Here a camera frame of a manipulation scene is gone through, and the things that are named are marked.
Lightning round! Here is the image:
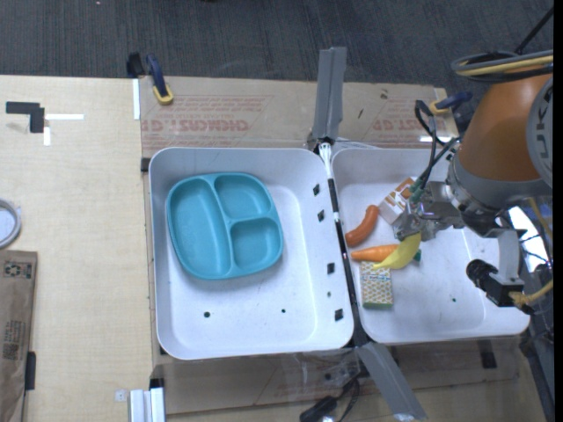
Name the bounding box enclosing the brown paper bag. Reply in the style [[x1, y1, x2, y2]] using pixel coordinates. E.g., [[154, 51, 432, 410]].
[[0, 249, 39, 422]]

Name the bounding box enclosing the yellow banana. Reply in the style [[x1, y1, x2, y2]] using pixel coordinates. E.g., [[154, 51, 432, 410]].
[[372, 231, 423, 271]]

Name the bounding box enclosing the black cylinder on white bracket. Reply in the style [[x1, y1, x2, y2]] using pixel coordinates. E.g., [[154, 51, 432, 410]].
[[465, 229, 527, 309]]

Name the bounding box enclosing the white round ring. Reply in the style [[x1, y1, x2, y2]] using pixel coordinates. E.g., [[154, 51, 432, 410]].
[[0, 198, 23, 251]]

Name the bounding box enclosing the brown cardboard board red print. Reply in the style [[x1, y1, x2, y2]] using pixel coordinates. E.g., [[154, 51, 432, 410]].
[[138, 75, 529, 415]]

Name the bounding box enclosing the white plastic tray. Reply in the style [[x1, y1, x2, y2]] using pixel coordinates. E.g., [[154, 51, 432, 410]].
[[148, 146, 355, 361], [330, 147, 532, 347]]

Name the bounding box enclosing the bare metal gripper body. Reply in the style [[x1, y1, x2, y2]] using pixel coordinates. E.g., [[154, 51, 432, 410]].
[[411, 181, 502, 237]]

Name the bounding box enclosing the orange sausage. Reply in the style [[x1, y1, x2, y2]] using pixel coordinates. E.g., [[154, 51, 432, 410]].
[[344, 204, 381, 248]]

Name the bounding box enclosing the blue divided plate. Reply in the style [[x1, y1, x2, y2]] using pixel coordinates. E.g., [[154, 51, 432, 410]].
[[165, 172, 285, 280]]

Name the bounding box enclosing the orange carrot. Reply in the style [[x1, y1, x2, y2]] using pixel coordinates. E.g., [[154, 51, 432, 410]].
[[350, 244, 423, 264]]

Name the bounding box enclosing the yellow patterned packet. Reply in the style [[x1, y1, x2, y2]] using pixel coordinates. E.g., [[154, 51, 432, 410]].
[[359, 260, 395, 311]]

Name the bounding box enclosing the white and orange carton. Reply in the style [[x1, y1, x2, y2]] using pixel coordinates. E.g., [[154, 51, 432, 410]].
[[377, 176, 419, 226]]

